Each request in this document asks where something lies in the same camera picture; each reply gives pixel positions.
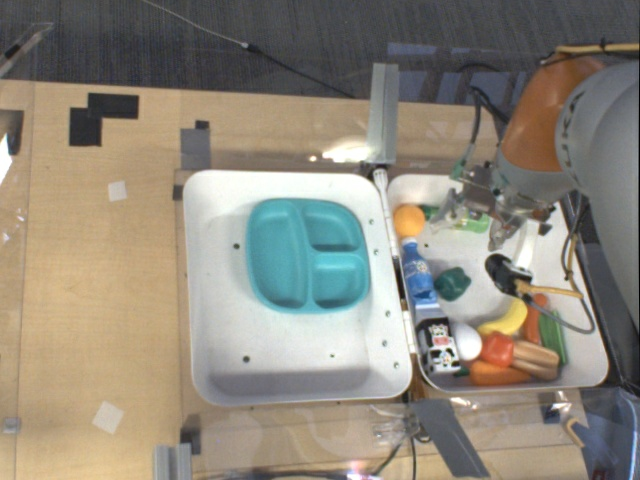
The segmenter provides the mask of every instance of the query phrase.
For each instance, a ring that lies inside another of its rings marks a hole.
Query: yellow banana
[[[487,336],[493,331],[498,331],[510,336],[522,327],[526,318],[527,305],[520,299],[515,299],[502,317],[497,320],[492,320],[491,322],[483,323],[478,327],[478,332],[482,336]]]

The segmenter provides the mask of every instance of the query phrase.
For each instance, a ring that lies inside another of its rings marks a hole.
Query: white sticker
[[[109,201],[122,201],[127,198],[127,186],[124,181],[109,183]]]
[[[99,429],[113,435],[116,433],[123,415],[124,411],[122,409],[118,409],[115,405],[105,401],[102,402],[92,423]]]

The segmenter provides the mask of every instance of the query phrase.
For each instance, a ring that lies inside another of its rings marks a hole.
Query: orange fruit
[[[426,222],[424,212],[412,204],[405,204],[393,212],[393,225],[400,239],[418,236]]]

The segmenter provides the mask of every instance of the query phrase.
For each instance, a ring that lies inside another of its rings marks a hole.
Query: teal plate
[[[319,313],[355,306],[369,292],[362,229],[344,206],[316,199],[270,199],[247,226],[247,267],[270,308]]]

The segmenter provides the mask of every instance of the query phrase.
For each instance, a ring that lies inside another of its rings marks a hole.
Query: carrot
[[[501,368],[478,359],[469,368],[469,378],[476,386],[502,386],[527,382],[531,375],[515,368]]]
[[[538,306],[546,308],[549,304],[549,299],[543,293],[536,293],[533,295],[533,302]],[[540,345],[542,340],[540,339],[540,327],[538,321],[540,320],[540,311],[527,305],[527,318],[522,325],[522,337],[536,345]]]

